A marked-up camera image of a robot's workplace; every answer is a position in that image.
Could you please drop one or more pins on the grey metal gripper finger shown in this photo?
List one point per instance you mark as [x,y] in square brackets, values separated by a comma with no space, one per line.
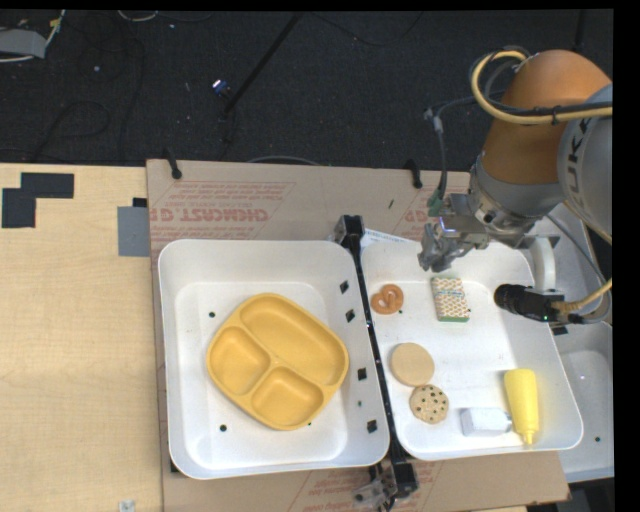
[429,250]
[452,256]

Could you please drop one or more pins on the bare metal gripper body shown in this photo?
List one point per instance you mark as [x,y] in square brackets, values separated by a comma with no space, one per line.
[467,220]

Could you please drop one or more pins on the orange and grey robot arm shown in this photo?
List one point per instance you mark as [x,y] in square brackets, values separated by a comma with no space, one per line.
[540,140]

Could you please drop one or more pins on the orange toy pretzel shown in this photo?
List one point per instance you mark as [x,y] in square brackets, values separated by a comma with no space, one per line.
[381,303]

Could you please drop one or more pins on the white plastic tray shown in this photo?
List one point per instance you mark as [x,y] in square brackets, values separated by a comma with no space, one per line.
[480,350]
[200,450]

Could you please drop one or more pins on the thin black rod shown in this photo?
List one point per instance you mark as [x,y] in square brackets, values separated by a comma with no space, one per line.
[376,345]

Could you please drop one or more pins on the plain tan round biscuit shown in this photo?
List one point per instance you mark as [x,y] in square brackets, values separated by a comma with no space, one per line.
[412,364]

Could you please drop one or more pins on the brown cardboard board red print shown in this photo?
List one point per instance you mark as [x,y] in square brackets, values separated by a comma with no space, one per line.
[300,205]

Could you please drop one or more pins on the chocolate chip cookie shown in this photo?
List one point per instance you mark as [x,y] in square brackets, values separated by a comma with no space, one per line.
[429,404]

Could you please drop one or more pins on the yellow squeeze bottle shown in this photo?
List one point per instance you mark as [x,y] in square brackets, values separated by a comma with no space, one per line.
[521,395]

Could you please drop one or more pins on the small white box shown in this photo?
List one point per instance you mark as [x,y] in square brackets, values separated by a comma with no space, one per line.
[482,421]

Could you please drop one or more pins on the yellow divided plate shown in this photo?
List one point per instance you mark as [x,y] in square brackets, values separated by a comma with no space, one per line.
[277,360]

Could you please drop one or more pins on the black cylinder on white bracket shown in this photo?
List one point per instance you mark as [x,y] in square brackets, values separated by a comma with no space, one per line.
[525,301]

